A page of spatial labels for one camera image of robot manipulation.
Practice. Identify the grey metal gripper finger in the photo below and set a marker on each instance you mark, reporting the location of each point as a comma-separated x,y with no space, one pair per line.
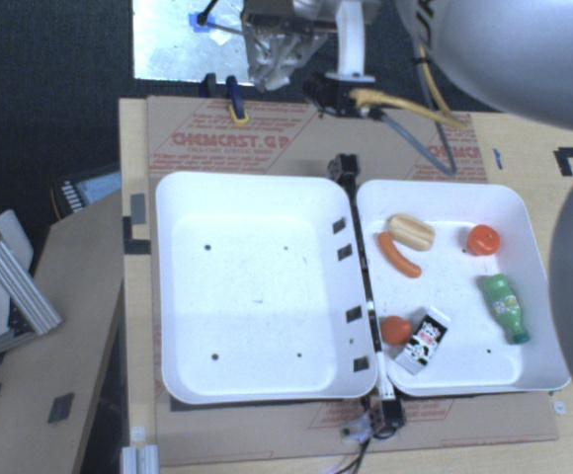
261,62
296,52

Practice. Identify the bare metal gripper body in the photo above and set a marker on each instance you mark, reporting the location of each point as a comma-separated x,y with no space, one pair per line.
286,10

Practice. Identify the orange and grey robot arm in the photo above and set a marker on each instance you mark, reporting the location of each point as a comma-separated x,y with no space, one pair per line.
504,32

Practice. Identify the brown cardboard board red print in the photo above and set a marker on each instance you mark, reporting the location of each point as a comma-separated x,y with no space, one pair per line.
286,136

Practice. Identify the tan toy bread roll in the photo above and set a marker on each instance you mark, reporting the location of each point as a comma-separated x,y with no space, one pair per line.
412,232

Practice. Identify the white plastic tray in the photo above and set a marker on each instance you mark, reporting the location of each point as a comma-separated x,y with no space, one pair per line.
464,363
247,289

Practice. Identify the thin black and white rod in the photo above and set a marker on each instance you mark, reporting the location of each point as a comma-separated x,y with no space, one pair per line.
364,269

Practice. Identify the orange toy sausage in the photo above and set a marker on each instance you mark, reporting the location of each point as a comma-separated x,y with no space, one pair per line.
397,257

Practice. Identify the red toy tomato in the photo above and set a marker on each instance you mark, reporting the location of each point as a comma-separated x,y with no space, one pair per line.
483,241

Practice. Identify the red-orange rounded toy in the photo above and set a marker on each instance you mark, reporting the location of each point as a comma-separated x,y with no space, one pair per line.
394,330

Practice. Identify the white cow print milk carton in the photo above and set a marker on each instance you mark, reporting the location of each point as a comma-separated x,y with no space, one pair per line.
424,341

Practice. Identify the green plastic bottle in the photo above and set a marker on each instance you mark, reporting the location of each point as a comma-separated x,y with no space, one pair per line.
503,306

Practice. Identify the black cylinder on white bracket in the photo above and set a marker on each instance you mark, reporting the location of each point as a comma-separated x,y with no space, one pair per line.
350,37

